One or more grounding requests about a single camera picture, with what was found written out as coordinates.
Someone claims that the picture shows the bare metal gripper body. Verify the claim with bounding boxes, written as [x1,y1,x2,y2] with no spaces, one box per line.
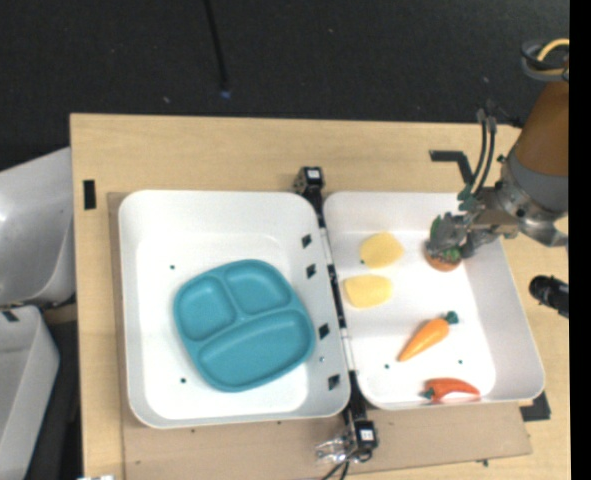
[455,185,570,248]

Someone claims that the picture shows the blue divided plate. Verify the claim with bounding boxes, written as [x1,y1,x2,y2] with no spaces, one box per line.
[171,258,318,394]

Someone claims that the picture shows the orange carrot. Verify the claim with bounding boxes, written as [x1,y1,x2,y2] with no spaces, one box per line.
[396,310,461,364]

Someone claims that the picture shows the black cylinder on white bracket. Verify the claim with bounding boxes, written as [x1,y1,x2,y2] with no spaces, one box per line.
[528,274,571,320]

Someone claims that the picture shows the pale yellow potato slice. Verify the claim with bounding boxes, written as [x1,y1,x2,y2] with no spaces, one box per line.
[342,273,394,310]
[358,231,406,270]

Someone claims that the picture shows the black block with thin wires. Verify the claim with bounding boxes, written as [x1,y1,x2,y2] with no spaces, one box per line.
[293,165,327,194]
[351,418,381,452]

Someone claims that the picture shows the red chili pepper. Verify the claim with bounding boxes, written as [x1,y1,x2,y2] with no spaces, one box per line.
[420,377,482,404]

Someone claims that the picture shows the white plastic tray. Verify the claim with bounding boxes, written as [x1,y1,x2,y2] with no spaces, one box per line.
[321,190,547,412]
[117,189,353,430]

